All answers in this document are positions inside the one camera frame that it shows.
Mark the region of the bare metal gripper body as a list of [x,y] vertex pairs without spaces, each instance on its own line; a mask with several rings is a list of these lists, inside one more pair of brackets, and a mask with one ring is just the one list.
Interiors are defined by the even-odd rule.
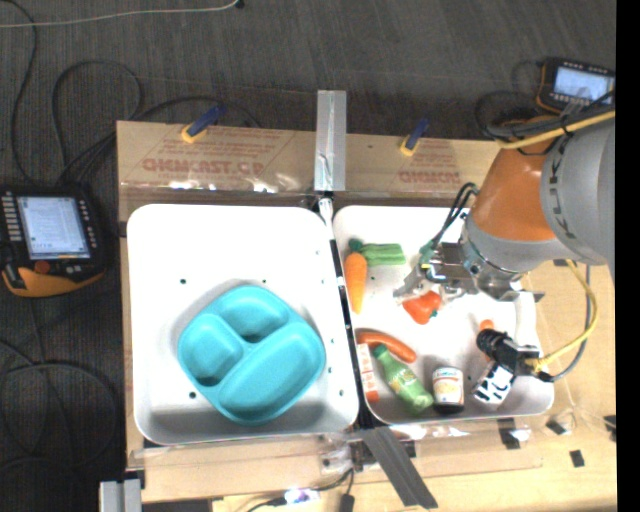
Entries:
[[514,286],[521,273],[497,267],[487,261],[471,242],[442,242],[427,267],[431,282],[459,279],[464,282],[465,294],[484,294],[502,302],[515,301],[519,295]]

